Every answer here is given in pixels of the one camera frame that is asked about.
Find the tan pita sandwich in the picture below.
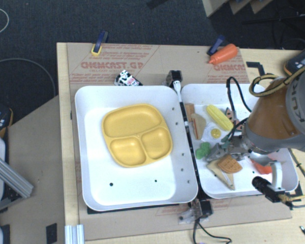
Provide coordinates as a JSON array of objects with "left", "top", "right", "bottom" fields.
[{"left": 190, "top": 112, "right": 207, "bottom": 141}]

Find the thin black and white rod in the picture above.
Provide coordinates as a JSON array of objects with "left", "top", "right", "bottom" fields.
[{"left": 173, "top": 81, "right": 202, "bottom": 201}]

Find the red watermelon slice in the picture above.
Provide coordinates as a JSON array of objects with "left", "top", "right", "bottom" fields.
[{"left": 224, "top": 107, "right": 241, "bottom": 131}]

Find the green broccoli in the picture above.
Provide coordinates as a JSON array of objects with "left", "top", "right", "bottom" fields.
[{"left": 195, "top": 141, "right": 212, "bottom": 160}]

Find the black block with thin wires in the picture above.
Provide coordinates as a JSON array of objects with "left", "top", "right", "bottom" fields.
[
  {"left": 177, "top": 199, "right": 214, "bottom": 225},
  {"left": 166, "top": 70, "right": 183, "bottom": 86}
]

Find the triangular sandwich slice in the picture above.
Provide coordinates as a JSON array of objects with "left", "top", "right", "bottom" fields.
[{"left": 206, "top": 159, "right": 236, "bottom": 191}]

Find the white plastic tray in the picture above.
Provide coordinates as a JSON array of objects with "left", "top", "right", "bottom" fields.
[
  {"left": 180, "top": 83, "right": 299, "bottom": 199},
  {"left": 74, "top": 85, "right": 199, "bottom": 211}
]

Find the black cylinder on white bracket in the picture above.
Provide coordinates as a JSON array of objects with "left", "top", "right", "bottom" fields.
[{"left": 252, "top": 161, "right": 287, "bottom": 203}]

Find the white fried egg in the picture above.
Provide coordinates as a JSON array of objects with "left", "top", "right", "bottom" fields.
[{"left": 201, "top": 125, "right": 226, "bottom": 143}]

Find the brown waffle biscuit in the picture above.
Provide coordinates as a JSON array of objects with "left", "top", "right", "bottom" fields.
[{"left": 217, "top": 154, "right": 243, "bottom": 174}]

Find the brown cardboard board red print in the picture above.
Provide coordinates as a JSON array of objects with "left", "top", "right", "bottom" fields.
[{"left": 66, "top": 42, "right": 293, "bottom": 241}]

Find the brown bread slice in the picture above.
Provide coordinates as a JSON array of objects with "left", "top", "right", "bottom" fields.
[{"left": 185, "top": 103, "right": 196, "bottom": 123}]

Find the yellow corn cob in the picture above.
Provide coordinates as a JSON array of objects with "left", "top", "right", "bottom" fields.
[{"left": 206, "top": 104, "right": 234, "bottom": 132}]

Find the yellow divided plate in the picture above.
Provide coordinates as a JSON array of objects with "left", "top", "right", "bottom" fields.
[{"left": 101, "top": 103, "right": 174, "bottom": 169}]

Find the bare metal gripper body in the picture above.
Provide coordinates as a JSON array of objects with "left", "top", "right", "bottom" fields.
[{"left": 225, "top": 135, "right": 255, "bottom": 160}]

